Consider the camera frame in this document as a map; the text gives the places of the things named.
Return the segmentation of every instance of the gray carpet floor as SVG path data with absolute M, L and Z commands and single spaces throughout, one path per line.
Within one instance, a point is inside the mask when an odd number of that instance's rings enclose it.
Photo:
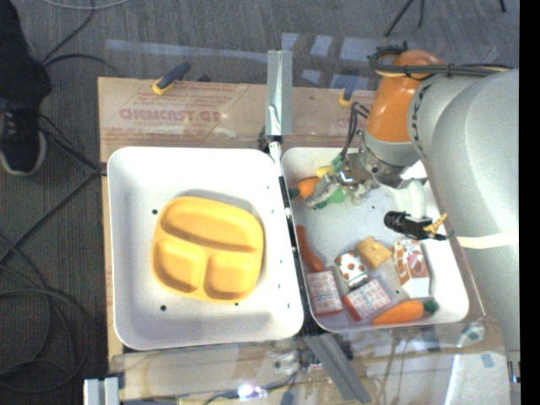
M 49 1 L 90 5 L 90 0 Z M 271 49 L 290 48 L 295 86 L 332 87 L 337 74 L 356 69 L 363 74 L 357 87 L 374 89 L 377 77 L 366 71 L 365 57 L 378 45 L 404 41 L 447 62 L 519 67 L 520 0 L 505 0 L 505 12 L 499 0 L 424 0 L 420 27 L 421 2 L 414 0 L 385 36 L 405 2 L 129 0 L 96 10 L 85 28 L 53 55 L 84 54 L 48 67 L 53 92 L 42 112 L 74 149 L 97 164 L 96 79 L 117 76 L 115 71 L 122 77 L 158 78 L 188 61 L 188 80 L 206 74 L 214 82 L 264 84 L 266 66 L 258 57 Z M 38 58 L 89 16 L 88 10 L 42 0 L 13 3 Z M 328 41 L 334 48 L 322 57 L 317 47 L 324 48 Z M 55 292 L 45 296 L 19 291 L 0 298 L 0 370 L 32 359 L 50 362 L 34 361 L 2 376 L 2 404 L 82 403 L 82 380 L 107 374 L 100 190 L 100 180 L 89 168 L 54 144 L 43 167 L 29 178 L 0 170 L 0 265 L 9 268 L 0 270 L 0 293 L 35 289 L 39 280 Z M 26 282 L 28 278 L 34 285 Z M 63 384 L 46 391 L 57 383 Z M 28 389 L 45 392 L 19 391 Z

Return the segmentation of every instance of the person's foot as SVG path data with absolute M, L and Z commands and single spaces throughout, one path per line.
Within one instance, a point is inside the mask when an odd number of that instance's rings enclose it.
M 3 120 L 0 138 L 0 164 L 15 176 L 29 176 L 43 164 L 46 138 L 38 127 L 38 110 L 0 112 Z

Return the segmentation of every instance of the shoe sole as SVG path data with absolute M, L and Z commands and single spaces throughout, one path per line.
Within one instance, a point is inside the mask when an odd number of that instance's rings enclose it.
M 12 170 L 8 162 L 6 161 L 6 158 L 4 157 L 3 153 L 0 151 L 0 163 L 4 167 L 4 169 L 13 176 L 31 176 L 34 174 L 40 167 L 43 165 L 43 162 L 45 161 L 46 153 L 47 153 L 47 139 L 43 132 L 38 132 L 38 135 L 40 137 L 40 152 L 37 155 L 37 160 L 35 161 L 34 168 L 32 168 L 30 171 L 16 171 Z

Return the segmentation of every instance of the yellow plate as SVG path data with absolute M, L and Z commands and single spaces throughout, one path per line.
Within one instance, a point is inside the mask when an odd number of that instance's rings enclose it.
M 263 247 L 262 226 L 246 210 L 178 197 L 159 215 L 150 263 L 157 281 L 170 291 L 234 303 L 257 285 Z

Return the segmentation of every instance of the white tray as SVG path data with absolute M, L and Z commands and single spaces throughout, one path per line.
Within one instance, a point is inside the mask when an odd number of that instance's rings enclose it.
M 289 189 L 296 187 L 299 180 L 314 176 L 318 168 L 330 165 L 332 159 L 340 151 L 340 148 L 292 148 L 287 150 L 282 159 L 287 187 Z M 411 176 L 421 176 L 425 172 L 420 163 L 411 171 Z M 429 184 L 424 185 L 424 195 L 427 202 L 427 215 L 434 219 L 439 218 L 440 213 Z M 297 197 L 291 201 L 291 208 L 294 224 L 305 226 L 311 249 L 325 262 L 327 267 L 332 267 L 338 255 L 353 250 L 357 243 L 368 236 L 372 236 L 386 247 L 392 247 L 395 241 L 405 237 L 384 225 L 385 213 L 389 210 L 411 211 L 410 199 L 403 196 L 403 191 L 398 192 L 383 186 L 368 192 L 365 200 L 357 206 L 346 200 L 341 204 L 328 204 L 324 208 L 314 210 L 307 208 L 305 200 Z M 444 227 L 441 227 L 440 231 L 444 234 Z M 439 310 L 432 316 L 418 321 L 381 327 L 355 322 L 347 309 L 336 315 L 313 316 L 314 319 L 322 328 L 330 332 L 410 327 L 462 320 L 468 313 L 469 300 L 450 243 L 448 241 L 422 240 L 421 246 L 431 267 L 430 290 L 433 298 L 440 305 Z
M 278 173 L 253 149 L 127 147 L 108 164 L 114 325 L 129 348 L 150 350 L 278 340 L 301 328 L 303 310 Z M 149 254 L 157 212 L 180 195 L 253 213 L 265 251 L 255 290 L 237 304 L 189 299 L 161 287 Z

